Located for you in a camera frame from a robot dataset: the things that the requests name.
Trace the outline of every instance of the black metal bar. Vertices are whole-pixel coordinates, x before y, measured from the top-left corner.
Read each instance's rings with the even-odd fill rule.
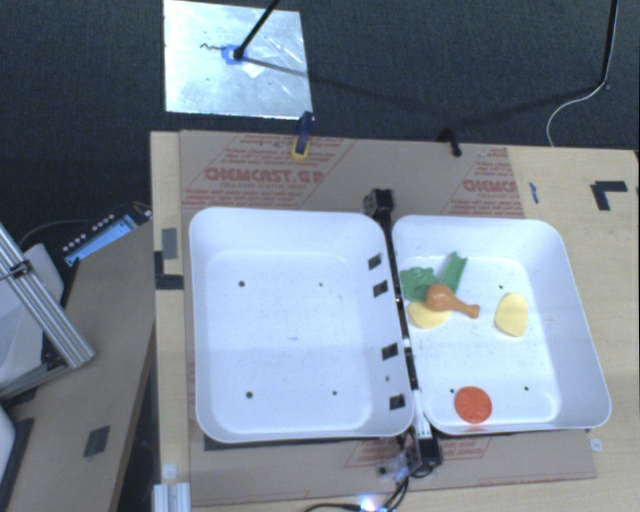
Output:
[[[613,51],[613,40],[616,34],[616,20],[618,18],[618,0],[611,0],[611,9],[609,10],[609,27],[607,29],[607,41],[604,49],[604,58],[602,60],[602,74],[600,75],[600,83],[607,83],[609,80],[609,65],[611,64],[611,53]]]
[[[249,35],[247,36],[247,38],[242,42],[240,46],[238,46],[235,50],[233,50],[233,58],[235,60],[242,60],[242,57],[244,57],[244,52],[246,51],[247,46],[249,46],[249,44],[251,43],[251,40],[262,28],[262,25],[264,25],[265,21],[267,21],[267,19],[269,18],[269,16],[274,11],[274,9],[278,6],[279,3],[280,3],[280,0],[273,0],[271,2],[269,7],[267,7],[267,10],[264,11],[264,13],[262,13],[262,16],[258,20],[258,23],[256,23],[253,29],[251,29],[251,32],[249,32]]]

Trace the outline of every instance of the yellow toy potato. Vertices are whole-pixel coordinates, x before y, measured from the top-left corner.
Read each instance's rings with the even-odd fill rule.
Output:
[[[433,311],[424,302],[419,301],[409,304],[407,313],[413,323],[422,329],[433,329],[451,316],[451,311]]]
[[[507,293],[496,309],[496,326],[511,336],[524,336],[528,319],[528,304],[522,294]]]

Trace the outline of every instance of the white tray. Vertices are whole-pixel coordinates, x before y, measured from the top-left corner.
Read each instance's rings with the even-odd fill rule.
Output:
[[[479,304],[477,320],[455,314],[420,329],[409,322],[422,408],[452,435],[589,428],[603,424],[611,403],[560,235],[536,220],[408,216],[393,229],[398,270],[441,270],[456,251],[468,261],[457,296]],[[500,298],[528,301],[525,335],[494,326]],[[493,411],[471,425],[454,395],[476,386]]]
[[[406,430],[413,401],[385,239],[373,220],[210,208],[192,220],[190,248],[196,414],[208,436]],[[384,358],[393,344],[398,355]]]

